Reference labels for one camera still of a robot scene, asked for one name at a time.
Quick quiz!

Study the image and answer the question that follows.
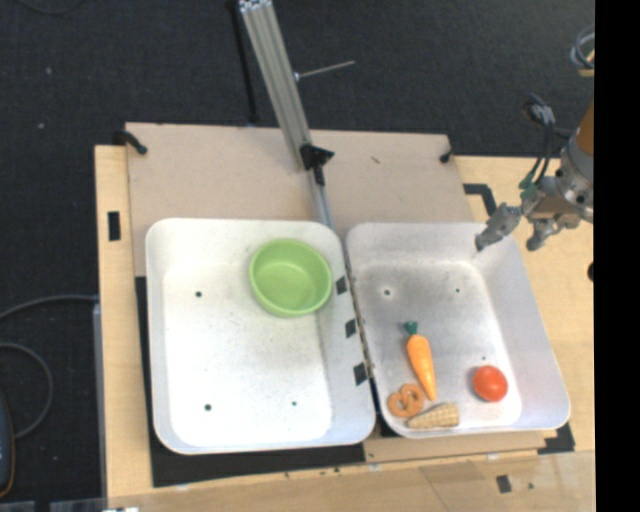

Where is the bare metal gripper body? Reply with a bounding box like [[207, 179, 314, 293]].
[[519, 174, 595, 224]]

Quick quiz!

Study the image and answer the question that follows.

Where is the white plastic tray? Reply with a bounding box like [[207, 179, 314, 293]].
[[144, 217, 377, 456], [343, 221, 572, 440]]

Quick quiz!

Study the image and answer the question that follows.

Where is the orange toy carrot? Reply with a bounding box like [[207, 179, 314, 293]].
[[403, 320, 439, 403]]

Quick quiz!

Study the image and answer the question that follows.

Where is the red toy tomato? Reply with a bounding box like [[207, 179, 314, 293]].
[[472, 364, 510, 403]]

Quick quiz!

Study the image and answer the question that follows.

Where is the thin black and white rod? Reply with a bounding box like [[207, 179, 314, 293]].
[[310, 167, 377, 386]]

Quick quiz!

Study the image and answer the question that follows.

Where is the black block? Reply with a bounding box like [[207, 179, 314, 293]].
[[299, 143, 336, 172]]

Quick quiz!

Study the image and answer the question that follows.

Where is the beige toy waffle cone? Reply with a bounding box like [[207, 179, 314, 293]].
[[405, 401, 461, 431]]

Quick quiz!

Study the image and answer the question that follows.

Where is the brown toy pretzel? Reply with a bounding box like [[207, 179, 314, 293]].
[[386, 382, 427, 419]]

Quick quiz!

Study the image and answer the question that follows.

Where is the green bowl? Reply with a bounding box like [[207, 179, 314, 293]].
[[248, 238, 335, 319]]

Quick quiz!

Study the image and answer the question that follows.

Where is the brown cardboard board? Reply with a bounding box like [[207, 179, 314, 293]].
[[124, 121, 559, 464]]

